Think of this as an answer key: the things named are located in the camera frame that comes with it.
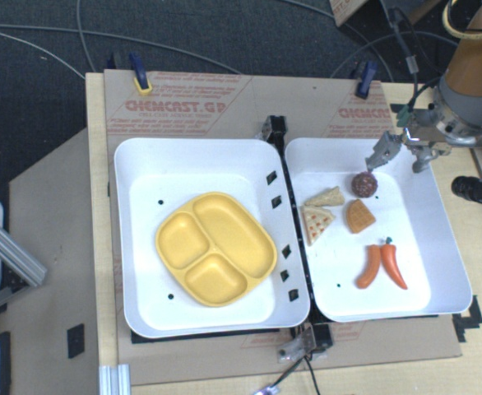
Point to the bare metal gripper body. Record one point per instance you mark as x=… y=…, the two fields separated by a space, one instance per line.
x=428 y=132

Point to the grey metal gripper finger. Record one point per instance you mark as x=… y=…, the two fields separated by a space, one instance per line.
x=384 y=148
x=422 y=161

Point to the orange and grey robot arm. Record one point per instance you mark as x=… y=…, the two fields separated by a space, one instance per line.
x=471 y=56

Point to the brown chocolate doughnut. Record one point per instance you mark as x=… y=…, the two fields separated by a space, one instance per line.
x=364 y=184

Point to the orange waffle biscuit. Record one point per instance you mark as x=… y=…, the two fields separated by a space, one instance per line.
x=359 y=217

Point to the white plastic tray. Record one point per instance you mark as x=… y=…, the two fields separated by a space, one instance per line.
x=142 y=261
x=430 y=261

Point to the beige pizza slice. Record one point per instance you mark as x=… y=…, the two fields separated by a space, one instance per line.
x=314 y=222

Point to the orange carrot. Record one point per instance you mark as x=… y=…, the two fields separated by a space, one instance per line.
x=392 y=263

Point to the orange sausage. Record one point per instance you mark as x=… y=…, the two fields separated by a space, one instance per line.
x=370 y=268

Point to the yellow divided plate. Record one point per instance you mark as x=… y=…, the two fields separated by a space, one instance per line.
x=216 y=249

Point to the brown cardboard board red print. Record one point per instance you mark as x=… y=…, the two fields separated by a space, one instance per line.
x=191 y=109

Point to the black cylinder on white bracket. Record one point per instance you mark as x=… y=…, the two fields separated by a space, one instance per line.
x=471 y=189

